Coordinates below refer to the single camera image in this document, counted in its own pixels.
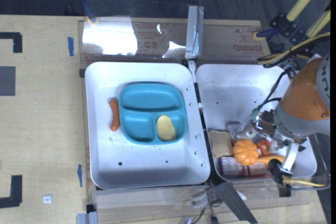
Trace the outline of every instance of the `blue divided plate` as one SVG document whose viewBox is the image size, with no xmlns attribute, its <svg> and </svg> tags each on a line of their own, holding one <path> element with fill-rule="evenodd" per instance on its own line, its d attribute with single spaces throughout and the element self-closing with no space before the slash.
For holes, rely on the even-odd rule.
<svg viewBox="0 0 336 224">
<path fill-rule="evenodd" d="M 156 121 L 170 117 L 177 139 L 162 141 L 156 132 Z M 159 145 L 180 140 L 187 130 L 183 97 L 174 87 L 162 83 L 134 83 L 119 95 L 119 118 L 123 134 L 138 144 Z"/>
</svg>

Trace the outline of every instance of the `toy orange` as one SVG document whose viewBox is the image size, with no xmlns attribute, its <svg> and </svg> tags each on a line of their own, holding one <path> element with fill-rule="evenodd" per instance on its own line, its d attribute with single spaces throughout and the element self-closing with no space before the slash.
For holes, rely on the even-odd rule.
<svg viewBox="0 0 336 224">
<path fill-rule="evenodd" d="M 238 140 L 233 147 L 234 158 L 241 165 L 253 165 L 259 157 L 257 146 L 249 139 Z"/>
</svg>

